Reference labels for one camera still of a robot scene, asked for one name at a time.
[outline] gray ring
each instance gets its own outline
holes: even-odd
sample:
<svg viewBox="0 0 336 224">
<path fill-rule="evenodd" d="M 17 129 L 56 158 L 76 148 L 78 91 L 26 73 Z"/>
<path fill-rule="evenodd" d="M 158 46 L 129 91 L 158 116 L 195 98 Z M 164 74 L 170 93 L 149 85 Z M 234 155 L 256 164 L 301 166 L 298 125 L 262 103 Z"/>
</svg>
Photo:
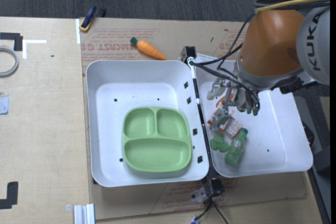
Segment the gray ring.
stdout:
<svg viewBox="0 0 336 224">
<path fill-rule="evenodd" d="M 0 78 L 2 78 L 2 77 L 8 77 L 11 74 L 13 74 L 15 72 L 15 70 L 17 69 L 17 67 L 19 65 L 19 58 L 18 58 L 17 54 L 15 53 L 15 51 L 13 51 L 13 50 L 11 50 L 9 48 L 0 47 L 0 51 L 5 51 L 5 52 L 11 54 L 14 57 L 14 59 L 15 59 L 14 66 L 11 69 L 9 69 L 6 72 L 0 72 Z"/>
</svg>

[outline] table surface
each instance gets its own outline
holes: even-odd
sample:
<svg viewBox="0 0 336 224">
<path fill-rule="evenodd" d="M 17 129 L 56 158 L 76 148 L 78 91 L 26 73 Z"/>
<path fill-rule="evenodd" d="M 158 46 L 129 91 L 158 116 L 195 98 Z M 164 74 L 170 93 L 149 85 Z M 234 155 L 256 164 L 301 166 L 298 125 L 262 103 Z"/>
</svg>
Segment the table surface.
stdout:
<svg viewBox="0 0 336 224">
<path fill-rule="evenodd" d="M 7 183 L 19 184 L 18 204 L 0 210 L 2 223 L 72 223 L 68 208 L 90 203 L 81 45 L 76 22 L 0 18 L 0 32 L 20 33 L 25 40 L 46 40 L 28 43 L 26 59 L 17 52 L 17 71 L 0 78 L 0 96 L 9 96 L 8 114 L 0 115 L 0 199 L 6 198 Z M 3 45 L 8 46 L 8 42 L 0 40 Z M 0 57 L 1 72 L 11 58 Z M 322 223 L 308 175 L 302 174 L 306 188 L 303 198 L 225 206 L 220 210 L 229 223 L 235 224 Z M 202 211 L 99 222 L 188 223 Z M 202 223 L 223 220 L 212 208 L 202 217 Z"/>
</svg>

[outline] green plate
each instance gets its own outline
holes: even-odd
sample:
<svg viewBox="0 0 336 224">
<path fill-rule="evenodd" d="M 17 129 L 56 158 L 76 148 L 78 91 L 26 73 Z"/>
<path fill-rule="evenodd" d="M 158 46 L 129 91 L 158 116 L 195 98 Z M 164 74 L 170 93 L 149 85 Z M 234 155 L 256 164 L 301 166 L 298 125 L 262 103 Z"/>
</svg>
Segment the green plate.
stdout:
<svg viewBox="0 0 336 224">
<path fill-rule="evenodd" d="M 142 106 L 124 117 L 123 157 L 135 170 L 153 173 L 181 170 L 190 162 L 191 148 L 187 119 L 178 110 Z"/>
</svg>

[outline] yellow cable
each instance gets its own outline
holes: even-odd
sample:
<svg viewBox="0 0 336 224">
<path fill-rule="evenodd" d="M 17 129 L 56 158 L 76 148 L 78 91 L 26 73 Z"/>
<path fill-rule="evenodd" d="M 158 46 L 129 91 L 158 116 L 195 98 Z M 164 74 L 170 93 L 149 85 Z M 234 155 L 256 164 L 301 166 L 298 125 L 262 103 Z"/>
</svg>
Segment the yellow cable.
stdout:
<svg viewBox="0 0 336 224">
<path fill-rule="evenodd" d="M 290 0 L 290 1 L 280 2 L 280 3 L 277 3 L 277 4 L 268 5 L 268 6 L 265 6 L 265 7 L 255 8 L 254 10 L 256 12 L 262 12 L 263 10 L 275 9 L 275 8 L 280 8 L 280 7 L 286 7 L 286 6 L 289 6 L 289 5 L 309 3 L 309 2 L 315 2 L 315 1 L 322 1 L 322 0 Z"/>
</svg>

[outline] cardboard sheet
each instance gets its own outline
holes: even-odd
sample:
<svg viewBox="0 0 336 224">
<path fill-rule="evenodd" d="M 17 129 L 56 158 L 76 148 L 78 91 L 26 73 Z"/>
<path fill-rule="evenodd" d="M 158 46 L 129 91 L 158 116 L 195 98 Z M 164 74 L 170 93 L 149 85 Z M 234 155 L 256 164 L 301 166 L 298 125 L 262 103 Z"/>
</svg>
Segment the cardboard sheet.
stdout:
<svg viewBox="0 0 336 224">
<path fill-rule="evenodd" d="M 224 55 L 243 23 L 182 22 L 142 19 L 96 18 L 87 33 L 81 33 L 82 72 L 95 60 L 149 60 L 134 48 L 130 39 L 145 39 L 166 55 L 178 59 L 185 46 L 195 46 L 197 53 L 220 57 Z M 244 33 L 237 41 L 243 42 Z M 121 188 L 104 188 L 93 183 L 90 168 L 89 125 L 88 143 L 90 202 L 96 205 L 96 218 L 109 219 L 136 215 L 158 214 L 204 208 L 190 201 L 190 192 L 201 182 L 155 184 Z M 219 206 L 252 204 L 256 202 L 302 198 L 306 194 L 303 173 L 286 173 L 240 178 L 222 178 L 225 192 L 216 198 Z"/>
</svg>

